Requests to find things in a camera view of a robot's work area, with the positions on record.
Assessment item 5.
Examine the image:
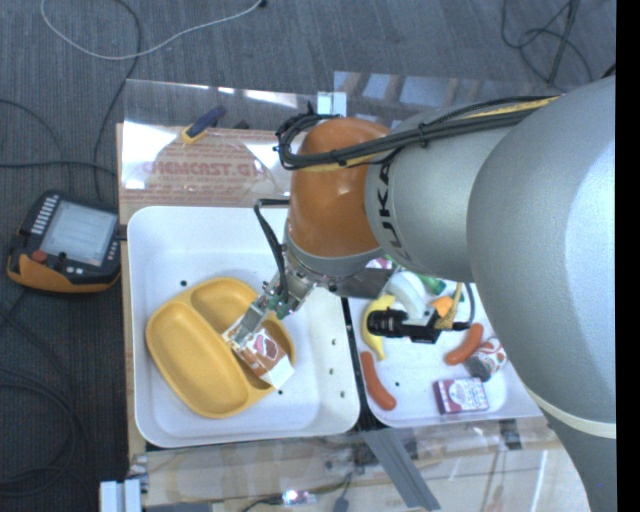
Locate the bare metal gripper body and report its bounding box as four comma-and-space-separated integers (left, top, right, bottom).
258, 267, 335, 321

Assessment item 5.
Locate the white and brown carton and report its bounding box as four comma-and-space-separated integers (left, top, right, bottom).
221, 323, 296, 391

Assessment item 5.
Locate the yellow divided plate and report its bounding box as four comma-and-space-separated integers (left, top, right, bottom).
144, 276, 297, 420

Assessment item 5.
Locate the white plastic tray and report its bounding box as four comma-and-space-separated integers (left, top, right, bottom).
344, 267, 545, 430
126, 205, 362, 449

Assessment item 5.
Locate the yellow banana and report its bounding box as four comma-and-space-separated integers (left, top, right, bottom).
360, 294, 398, 362

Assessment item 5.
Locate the orange sausage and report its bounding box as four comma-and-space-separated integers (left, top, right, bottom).
444, 322, 485, 367
359, 350, 398, 412

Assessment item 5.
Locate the brown cardboard board red print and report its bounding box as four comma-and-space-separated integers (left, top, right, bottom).
115, 122, 559, 459

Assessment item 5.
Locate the green bottle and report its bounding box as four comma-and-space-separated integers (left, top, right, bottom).
418, 273, 448, 296

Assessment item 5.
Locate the purple and white packet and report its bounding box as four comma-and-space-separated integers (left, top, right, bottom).
432, 377, 491, 416

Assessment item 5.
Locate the red and white can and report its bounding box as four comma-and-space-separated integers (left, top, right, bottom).
463, 336, 508, 383

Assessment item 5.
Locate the black cylinder on white bracket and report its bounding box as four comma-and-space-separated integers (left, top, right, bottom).
366, 272, 445, 346

